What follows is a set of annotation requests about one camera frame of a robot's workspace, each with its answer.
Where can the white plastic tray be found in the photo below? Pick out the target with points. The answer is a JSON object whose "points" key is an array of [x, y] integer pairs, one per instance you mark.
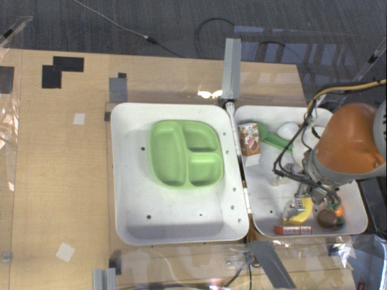
{"points": [[181, 219], [266, 198]]}

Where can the green divided plate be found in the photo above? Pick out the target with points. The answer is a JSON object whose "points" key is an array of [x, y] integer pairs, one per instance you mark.
{"points": [[169, 156]]}

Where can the brown doughnut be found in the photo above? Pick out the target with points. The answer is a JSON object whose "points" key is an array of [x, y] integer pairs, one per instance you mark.
{"points": [[327, 219]]}

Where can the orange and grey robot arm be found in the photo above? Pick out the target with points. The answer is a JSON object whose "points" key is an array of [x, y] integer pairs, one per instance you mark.
{"points": [[347, 140]]}

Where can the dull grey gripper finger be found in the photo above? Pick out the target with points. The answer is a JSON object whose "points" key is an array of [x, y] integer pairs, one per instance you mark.
{"points": [[289, 211], [300, 204]]}

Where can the white and brown carton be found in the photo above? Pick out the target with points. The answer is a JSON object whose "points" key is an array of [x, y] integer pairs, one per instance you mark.
{"points": [[249, 145]]}

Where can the red and white packet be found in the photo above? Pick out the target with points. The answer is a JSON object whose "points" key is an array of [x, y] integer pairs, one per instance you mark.
{"points": [[291, 230]]}

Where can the yellow banana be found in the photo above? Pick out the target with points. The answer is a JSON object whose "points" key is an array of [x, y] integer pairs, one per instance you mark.
{"points": [[303, 216]]}

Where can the green spoon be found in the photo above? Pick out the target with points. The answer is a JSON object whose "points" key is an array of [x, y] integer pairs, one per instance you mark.
{"points": [[273, 140]]}

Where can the white egg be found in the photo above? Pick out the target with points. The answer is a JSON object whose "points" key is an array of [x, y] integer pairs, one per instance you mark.
{"points": [[287, 129]]}

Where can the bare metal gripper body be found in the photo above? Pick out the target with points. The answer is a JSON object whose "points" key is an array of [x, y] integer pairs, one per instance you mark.
{"points": [[317, 193]]}

